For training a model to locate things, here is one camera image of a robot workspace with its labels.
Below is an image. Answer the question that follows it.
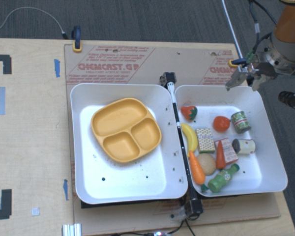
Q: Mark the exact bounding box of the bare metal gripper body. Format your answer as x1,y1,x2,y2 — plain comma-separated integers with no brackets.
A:
247,47,295,80

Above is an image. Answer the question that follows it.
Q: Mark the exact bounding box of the green and white can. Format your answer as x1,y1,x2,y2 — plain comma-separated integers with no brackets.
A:
230,111,252,134

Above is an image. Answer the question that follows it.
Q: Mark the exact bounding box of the orange tomato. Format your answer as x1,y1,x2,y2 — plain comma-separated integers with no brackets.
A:
212,116,231,133

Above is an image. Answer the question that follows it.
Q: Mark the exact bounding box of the red strawberry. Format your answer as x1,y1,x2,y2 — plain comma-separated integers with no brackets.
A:
180,105,198,121

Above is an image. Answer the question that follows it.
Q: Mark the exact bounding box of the yellow patterned carton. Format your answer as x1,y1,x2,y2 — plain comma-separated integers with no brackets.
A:
195,128,216,154

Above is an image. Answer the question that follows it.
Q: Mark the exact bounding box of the thin black and white rod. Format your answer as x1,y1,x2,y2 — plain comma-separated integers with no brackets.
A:
167,82,200,202

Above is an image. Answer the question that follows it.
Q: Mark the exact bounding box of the yellow banana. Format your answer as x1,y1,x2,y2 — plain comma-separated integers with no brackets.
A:
180,122,199,158

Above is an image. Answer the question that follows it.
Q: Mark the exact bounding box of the red and white carton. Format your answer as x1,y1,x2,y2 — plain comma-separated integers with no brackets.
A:
213,137,239,166

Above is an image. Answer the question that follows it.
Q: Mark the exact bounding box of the small orange carrot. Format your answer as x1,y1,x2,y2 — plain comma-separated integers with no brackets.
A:
215,140,227,170

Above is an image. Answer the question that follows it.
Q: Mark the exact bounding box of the white plastic tray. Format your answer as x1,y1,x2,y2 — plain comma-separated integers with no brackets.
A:
70,83,189,205
174,84,289,198

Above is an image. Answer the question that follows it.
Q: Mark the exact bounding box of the tan bread roll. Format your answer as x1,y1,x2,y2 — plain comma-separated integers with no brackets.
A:
196,153,217,177

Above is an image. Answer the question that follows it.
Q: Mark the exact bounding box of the brown cardboard board red print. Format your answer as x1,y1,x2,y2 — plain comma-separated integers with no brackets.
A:
64,44,282,236

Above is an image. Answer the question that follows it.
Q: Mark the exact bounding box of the orange carrot with green top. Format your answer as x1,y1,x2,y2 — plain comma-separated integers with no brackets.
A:
188,150,209,193

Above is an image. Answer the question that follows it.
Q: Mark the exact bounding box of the green bottle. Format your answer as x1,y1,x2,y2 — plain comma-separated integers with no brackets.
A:
207,163,240,194

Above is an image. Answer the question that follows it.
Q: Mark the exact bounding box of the yellow divided plate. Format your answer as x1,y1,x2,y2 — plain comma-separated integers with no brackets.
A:
90,97,162,164

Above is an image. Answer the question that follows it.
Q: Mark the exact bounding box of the black cylinder on white bracket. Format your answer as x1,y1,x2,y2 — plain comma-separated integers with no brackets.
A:
278,90,295,111

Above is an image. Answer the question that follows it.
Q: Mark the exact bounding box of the black block with thin wires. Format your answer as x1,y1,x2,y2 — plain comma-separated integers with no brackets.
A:
184,198,204,217
159,71,177,87

